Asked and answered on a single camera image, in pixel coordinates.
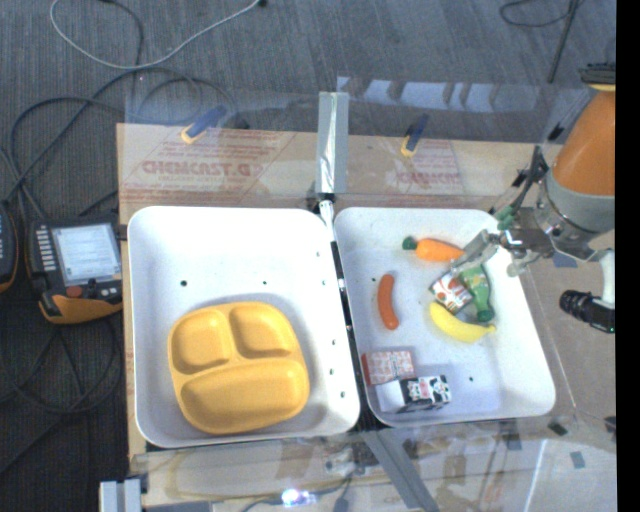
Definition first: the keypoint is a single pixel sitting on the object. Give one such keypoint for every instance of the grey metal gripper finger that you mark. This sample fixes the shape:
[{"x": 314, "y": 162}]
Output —
[
  {"x": 518, "y": 266},
  {"x": 475, "y": 252}
]

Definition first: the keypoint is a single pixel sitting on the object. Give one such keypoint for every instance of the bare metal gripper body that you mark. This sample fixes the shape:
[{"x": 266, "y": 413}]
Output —
[{"x": 537, "y": 239}]

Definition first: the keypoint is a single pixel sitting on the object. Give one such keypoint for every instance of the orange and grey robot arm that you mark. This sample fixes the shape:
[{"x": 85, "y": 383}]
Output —
[{"x": 587, "y": 160}]

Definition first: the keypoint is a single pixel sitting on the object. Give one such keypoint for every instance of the orange carrot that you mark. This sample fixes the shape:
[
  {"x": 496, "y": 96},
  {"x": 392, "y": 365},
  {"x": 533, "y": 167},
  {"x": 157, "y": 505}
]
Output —
[{"x": 435, "y": 250}]

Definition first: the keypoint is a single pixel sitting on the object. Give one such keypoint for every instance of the green bottle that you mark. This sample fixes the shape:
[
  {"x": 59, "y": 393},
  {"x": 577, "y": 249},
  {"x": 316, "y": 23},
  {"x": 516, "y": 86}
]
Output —
[{"x": 481, "y": 295}]

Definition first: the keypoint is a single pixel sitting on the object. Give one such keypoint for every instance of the yellow banana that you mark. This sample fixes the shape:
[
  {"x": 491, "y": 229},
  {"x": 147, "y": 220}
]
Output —
[{"x": 457, "y": 329}]

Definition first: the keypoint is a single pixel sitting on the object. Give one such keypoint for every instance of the orange sausage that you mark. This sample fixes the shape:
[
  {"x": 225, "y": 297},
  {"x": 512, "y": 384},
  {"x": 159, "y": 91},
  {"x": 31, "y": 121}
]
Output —
[{"x": 387, "y": 302}]

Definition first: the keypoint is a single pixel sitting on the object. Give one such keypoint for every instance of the white plastic tray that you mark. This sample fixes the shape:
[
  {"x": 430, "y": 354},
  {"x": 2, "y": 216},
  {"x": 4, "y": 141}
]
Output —
[
  {"x": 225, "y": 250},
  {"x": 500, "y": 370}
]

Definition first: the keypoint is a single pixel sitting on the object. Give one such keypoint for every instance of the red and white packet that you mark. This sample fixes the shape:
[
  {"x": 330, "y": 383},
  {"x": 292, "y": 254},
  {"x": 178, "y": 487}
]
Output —
[{"x": 389, "y": 365}]

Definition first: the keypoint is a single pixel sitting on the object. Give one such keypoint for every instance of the black and white cow carton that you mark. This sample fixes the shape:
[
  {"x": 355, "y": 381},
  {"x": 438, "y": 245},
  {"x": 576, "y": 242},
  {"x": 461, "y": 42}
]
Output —
[{"x": 420, "y": 392}]

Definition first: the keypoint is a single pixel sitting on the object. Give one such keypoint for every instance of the yellow divided plate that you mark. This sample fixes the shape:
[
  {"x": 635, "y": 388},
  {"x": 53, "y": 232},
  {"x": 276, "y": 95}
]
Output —
[{"x": 240, "y": 370}]

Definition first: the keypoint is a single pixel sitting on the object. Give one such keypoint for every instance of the brown cardboard board red print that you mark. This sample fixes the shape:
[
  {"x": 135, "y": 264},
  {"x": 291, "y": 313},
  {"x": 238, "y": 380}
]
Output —
[{"x": 210, "y": 170}]

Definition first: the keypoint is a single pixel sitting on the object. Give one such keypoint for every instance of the black cylinder on white bracket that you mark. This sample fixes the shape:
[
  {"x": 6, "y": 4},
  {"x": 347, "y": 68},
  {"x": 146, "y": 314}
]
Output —
[{"x": 590, "y": 307}]

